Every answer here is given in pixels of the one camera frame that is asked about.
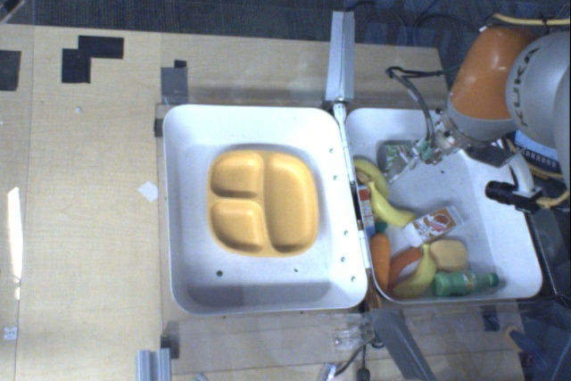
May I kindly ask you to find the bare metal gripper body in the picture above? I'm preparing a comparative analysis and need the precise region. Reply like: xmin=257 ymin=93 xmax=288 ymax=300
xmin=417 ymin=119 xmax=468 ymax=165

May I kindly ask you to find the yellow banana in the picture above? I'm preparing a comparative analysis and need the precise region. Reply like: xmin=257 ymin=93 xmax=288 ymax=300
xmin=353 ymin=157 xmax=390 ymax=198
xmin=367 ymin=181 xmax=417 ymax=229
xmin=392 ymin=243 xmax=438 ymax=299

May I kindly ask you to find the red and white packet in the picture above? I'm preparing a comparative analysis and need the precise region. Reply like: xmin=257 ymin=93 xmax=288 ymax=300
xmin=356 ymin=184 xmax=377 ymax=238

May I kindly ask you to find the white and red carton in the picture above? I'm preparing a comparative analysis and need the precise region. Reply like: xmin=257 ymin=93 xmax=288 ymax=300
xmin=401 ymin=206 xmax=466 ymax=247

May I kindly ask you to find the beige bread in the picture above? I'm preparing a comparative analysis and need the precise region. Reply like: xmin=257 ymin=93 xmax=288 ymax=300
xmin=428 ymin=238 xmax=470 ymax=274

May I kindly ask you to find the white plastic tray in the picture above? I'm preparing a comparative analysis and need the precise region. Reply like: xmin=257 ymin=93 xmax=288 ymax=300
xmin=344 ymin=107 xmax=544 ymax=305
xmin=161 ymin=104 xmax=369 ymax=317

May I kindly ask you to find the yellow divided plate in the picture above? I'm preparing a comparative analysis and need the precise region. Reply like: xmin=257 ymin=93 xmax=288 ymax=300
xmin=206 ymin=149 xmax=320 ymax=258

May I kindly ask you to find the green bottle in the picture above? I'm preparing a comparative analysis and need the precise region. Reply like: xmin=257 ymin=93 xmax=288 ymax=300
xmin=431 ymin=270 xmax=501 ymax=298

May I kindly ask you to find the black cylinder on white bracket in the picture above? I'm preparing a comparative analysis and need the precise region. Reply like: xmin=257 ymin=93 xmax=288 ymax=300
xmin=484 ymin=149 xmax=546 ymax=213

